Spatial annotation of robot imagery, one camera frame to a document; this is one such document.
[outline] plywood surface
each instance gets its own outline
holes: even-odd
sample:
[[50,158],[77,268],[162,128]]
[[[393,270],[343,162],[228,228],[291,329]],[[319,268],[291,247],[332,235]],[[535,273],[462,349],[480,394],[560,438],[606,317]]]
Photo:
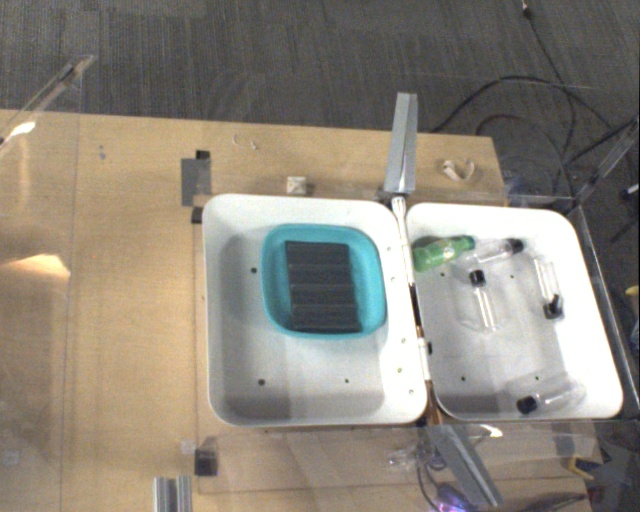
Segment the plywood surface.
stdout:
[[[218,175],[243,190],[258,191],[264,183],[275,189],[282,183],[284,190],[285,176],[305,175],[316,183],[347,180],[354,189],[374,191],[382,182],[389,134],[82,116],[79,137],[62,509],[149,510],[153,477],[191,473],[192,458],[182,453],[182,442],[211,432],[242,442],[241,463],[258,480],[236,494],[196,493],[196,511],[420,510],[419,490],[409,477],[382,472],[372,487],[363,485],[366,475],[352,475],[353,487],[335,488],[340,472],[327,469],[335,469],[327,455],[332,450],[316,447],[314,455],[305,443],[289,443],[289,460],[295,462],[289,465],[278,459],[282,452],[274,451],[271,434],[230,431],[203,413],[205,397],[198,389],[206,369],[197,357],[203,349],[197,343],[202,269],[196,263],[197,228],[190,224],[190,210],[180,206],[180,159],[196,149],[211,151],[214,184]],[[500,202],[502,182],[489,139],[418,141],[419,184],[451,188],[438,174],[441,163],[472,158],[482,171],[478,189]],[[245,435],[271,450],[286,478],[293,469],[300,481],[291,490],[275,491],[281,479],[273,480],[273,471],[259,465],[264,451],[252,452]],[[389,448],[385,442],[379,453]],[[320,455],[323,463],[314,469],[308,461]],[[256,472],[260,467],[262,474]],[[550,481],[562,490],[582,485],[575,479]],[[230,482],[227,489],[239,484]],[[524,477],[505,485],[518,492],[530,488]]]

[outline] clear acrylic panel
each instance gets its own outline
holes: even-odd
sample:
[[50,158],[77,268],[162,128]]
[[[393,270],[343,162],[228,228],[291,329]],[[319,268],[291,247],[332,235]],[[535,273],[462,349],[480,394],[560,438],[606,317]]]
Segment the clear acrylic panel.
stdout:
[[0,112],[0,508],[58,510],[82,75]]

